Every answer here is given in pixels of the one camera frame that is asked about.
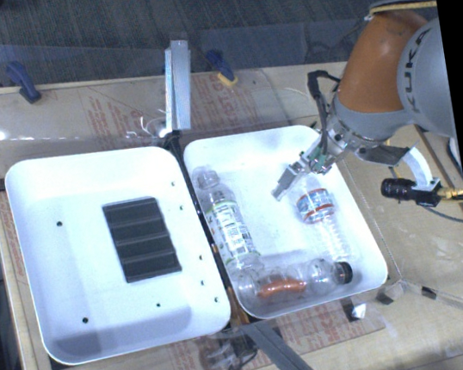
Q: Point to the black ribbed rectangular block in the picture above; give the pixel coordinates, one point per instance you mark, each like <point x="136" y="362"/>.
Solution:
<point x="142" y="238"/>

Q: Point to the black cylinder on white bracket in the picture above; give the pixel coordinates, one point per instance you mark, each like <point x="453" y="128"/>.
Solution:
<point x="410" y="188"/>

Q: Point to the brown cardboard board, red print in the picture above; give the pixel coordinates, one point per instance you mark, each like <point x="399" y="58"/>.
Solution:
<point x="85" y="111"/>

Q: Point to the white plastic tray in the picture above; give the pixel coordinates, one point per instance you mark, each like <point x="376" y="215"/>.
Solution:
<point x="81" y="256"/>
<point x="273" y="225"/>

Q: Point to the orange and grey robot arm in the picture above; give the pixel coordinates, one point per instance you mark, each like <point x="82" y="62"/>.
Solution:
<point x="374" y="70"/>

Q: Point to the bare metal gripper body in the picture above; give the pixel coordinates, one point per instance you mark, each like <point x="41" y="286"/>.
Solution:
<point x="330" y="149"/>

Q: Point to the clear bottle, green white label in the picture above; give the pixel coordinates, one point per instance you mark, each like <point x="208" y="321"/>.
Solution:
<point x="226" y="220"/>

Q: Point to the clear bottle, black cap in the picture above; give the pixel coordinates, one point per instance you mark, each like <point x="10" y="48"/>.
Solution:
<point x="316" y="277"/>

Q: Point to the clear bottle, red blue label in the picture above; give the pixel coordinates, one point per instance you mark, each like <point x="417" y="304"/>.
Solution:
<point x="318" y="209"/>

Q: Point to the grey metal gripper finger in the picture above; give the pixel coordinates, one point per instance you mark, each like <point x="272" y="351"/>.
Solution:
<point x="285" y="174"/>
<point x="291" y="182"/>

